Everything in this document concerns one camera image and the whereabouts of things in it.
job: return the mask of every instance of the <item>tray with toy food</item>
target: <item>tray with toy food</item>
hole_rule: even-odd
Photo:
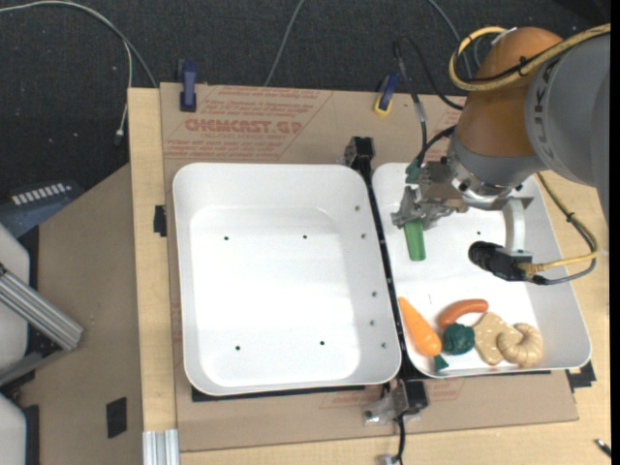
[[[378,167],[373,188],[407,354],[416,369],[440,378],[584,365],[590,358],[590,339],[570,282],[509,282],[469,260],[473,242],[505,242],[502,212],[470,208],[440,219],[423,233],[425,259],[411,260],[403,230],[391,222],[406,167]],[[525,181],[519,196],[533,199],[525,212],[526,249],[537,261],[557,260],[560,252],[534,178]],[[558,267],[545,274],[561,277],[566,270]]]

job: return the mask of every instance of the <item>dark green vegetable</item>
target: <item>dark green vegetable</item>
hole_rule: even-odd
[[[443,348],[449,355],[463,355],[476,344],[474,329],[463,324],[450,324],[444,331]]]

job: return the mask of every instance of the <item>toy cookie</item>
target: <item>toy cookie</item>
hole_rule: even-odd
[[[541,333],[531,325],[515,324],[523,337],[520,341],[514,341],[511,336],[501,332],[497,336],[497,347],[507,361],[517,363],[522,367],[536,365],[543,357],[543,337]]]
[[[474,326],[474,334],[476,349],[484,362],[489,365],[497,365],[504,359],[504,355],[497,347],[497,338],[500,334],[504,334],[506,345],[519,343],[523,337],[521,332],[506,324],[499,315],[493,312],[484,314]]]

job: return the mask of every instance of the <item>wooden table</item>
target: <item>wooden table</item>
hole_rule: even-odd
[[[171,318],[167,242],[153,232],[153,208],[165,203],[164,161],[159,90],[129,92],[131,177],[134,204],[138,287],[139,356],[143,429],[163,432],[176,428],[172,374]],[[602,252],[594,272],[574,281],[592,342],[591,361],[597,381],[575,391],[579,420],[535,426],[485,428],[410,436],[404,463],[482,464],[588,463],[609,458],[594,440],[611,441],[608,230],[596,192],[561,179],[550,182],[600,242]],[[583,253],[583,242],[559,211],[551,219],[564,256]],[[184,452],[184,465],[218,464],[363,464],[380,454],[394,454],[397,437],[377,437],[296,445]]]

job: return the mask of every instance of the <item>gray cable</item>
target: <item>gray cable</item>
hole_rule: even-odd
[[[282,53],[284,52],[284,47],[286,46],[287,40],[289,39],[289,35],[291,34],[291,30],[293,29],[293,25],[295,24],[295,21],[297,19],[297,15],[299,14],[299,11],[301,10],[301,7],[305,3],[305,1],[306,0],[299,0],[299,3],[297,4],[297,7],[295,8],[293,12],[291,20],[289,21],[289,25],[287,26],[287,30],[284,33],[284,38],[282,39],[280,48],[278,49],[278,53],[275,57],[273,65],[271,66],[271,71],[269,71],[269,75],[267,76],[267,79],[264,82],[263,86],[268,86],[269,83],[271,82],[271,79],[273,78],[273,73],[275,72],[276,68],[278,67],[278,64],[280,63],[280,59],[282,58]],[[437,5],[437,3],[434,0],[426,0],[426,1],[433,7],[433,9],[435,9],[435,11],[437,11],[440,17],[448,25],[451,33],[454,35],[454,38],[456,39],[456,42],[460,43],[461,39],[458,33],[456,32],[456,28],[454,27],[454,25],[452,24],[452,22],[446,15],[446,13],[441,9],[441,7],[439,7],[439,5]],[[469,64],[467,63],[467,60],[465,62],[465,66],[467,68],[468,74],[471,75],[471,71],[469,69]]]
[[[129,49],[132,51],[132,53],[134,54],[136,59],[139,61],[140,65],[142,66],[144,71],[146,72],[146,75],[148,76],[148,79],[151,82],[151,84],[153,85],[153,87],[154,88],[158,87],[157,80],[155,80],[155,77],[153,76],[153,74],[151,73],[150,69],[146,65],[146,62],[144,62],[144,59],[142,58],[140,53],[136,50],[136,48],[132,45],[132,43],[127,39],[127,37],[114,24],[112,24],[109,20],[104,18],[97,11],[94,11],[94,10],[90,9],[89,7],[85,7],[83,5],[80,5],[77,2],[74,2],[73,0],[59,0],[59,1],[72,4],[72,7],[74,7],[75,9],[78,9],[80,11],[86,12],[90,16],[93,16],[97,20],[102,22],[110,31],[112,31],[112,33],[114,33],[118,38],[120,38],[123,41],[123,43],[125,43],[127,45],[127,47],[129,47]]]

